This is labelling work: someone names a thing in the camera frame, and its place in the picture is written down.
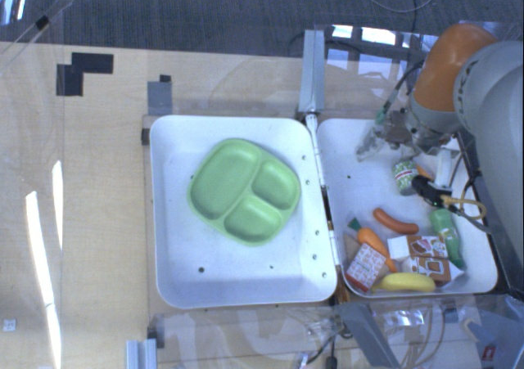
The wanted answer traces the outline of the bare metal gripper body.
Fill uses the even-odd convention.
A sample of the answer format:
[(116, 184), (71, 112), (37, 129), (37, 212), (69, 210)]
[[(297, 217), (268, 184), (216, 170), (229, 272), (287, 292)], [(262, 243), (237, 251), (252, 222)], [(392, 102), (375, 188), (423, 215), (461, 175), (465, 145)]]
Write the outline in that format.
[(385, 140), (392, 146), (406, 146), (415, 153), (436, 155), (445, 144), (445, 134), (418, 121), (411, 110), (394, 110), (385, 118)]

